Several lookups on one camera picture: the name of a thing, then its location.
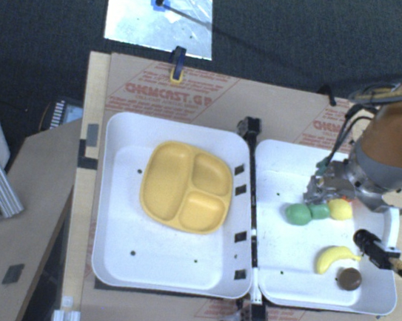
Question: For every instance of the thin black and white rod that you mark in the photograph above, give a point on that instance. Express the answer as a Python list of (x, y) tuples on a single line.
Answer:
[(253, 205)]

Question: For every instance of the yellow banana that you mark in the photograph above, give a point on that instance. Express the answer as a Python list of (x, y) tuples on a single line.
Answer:
[(330, 257)]

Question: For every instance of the black cylinder on white bracket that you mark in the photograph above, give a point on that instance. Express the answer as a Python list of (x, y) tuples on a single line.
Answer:
[(375, 249)]

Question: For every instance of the white plastic tray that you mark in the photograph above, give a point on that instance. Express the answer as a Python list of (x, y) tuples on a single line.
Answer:
[(171, 256), (293, 244)]

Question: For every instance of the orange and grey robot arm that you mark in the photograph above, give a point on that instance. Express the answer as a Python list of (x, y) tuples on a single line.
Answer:
[(390, 143)]

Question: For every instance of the brown cardboard board red print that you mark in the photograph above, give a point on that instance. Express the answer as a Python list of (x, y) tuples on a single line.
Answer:
[(283, 112)]

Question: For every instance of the yellow toy lemon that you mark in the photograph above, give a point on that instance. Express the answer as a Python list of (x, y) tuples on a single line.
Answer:
[(341, 210)]

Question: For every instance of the brown doughnut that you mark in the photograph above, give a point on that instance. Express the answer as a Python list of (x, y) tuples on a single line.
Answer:
[(349, 279)]

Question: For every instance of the yellow divided plate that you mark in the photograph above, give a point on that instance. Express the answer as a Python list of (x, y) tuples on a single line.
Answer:
[(167, 184)]

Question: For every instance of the green toy ball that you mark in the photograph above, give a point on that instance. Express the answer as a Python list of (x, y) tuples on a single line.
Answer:
[(297, 214)]

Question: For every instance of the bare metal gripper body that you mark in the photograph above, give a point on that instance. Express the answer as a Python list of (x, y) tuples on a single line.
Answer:
[(336, 183)]

